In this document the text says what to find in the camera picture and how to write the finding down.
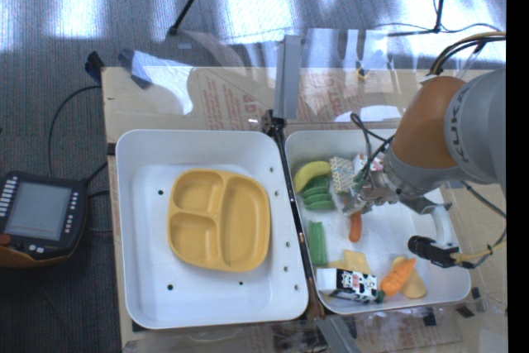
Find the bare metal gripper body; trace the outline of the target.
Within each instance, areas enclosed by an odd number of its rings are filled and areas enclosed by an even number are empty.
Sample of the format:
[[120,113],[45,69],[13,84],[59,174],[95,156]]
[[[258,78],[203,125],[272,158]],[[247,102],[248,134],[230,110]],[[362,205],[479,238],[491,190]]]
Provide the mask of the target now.
[[397,187],[383,170],[360,171],[355,176],[355,196],[369,205],[394,204],[398,201]]

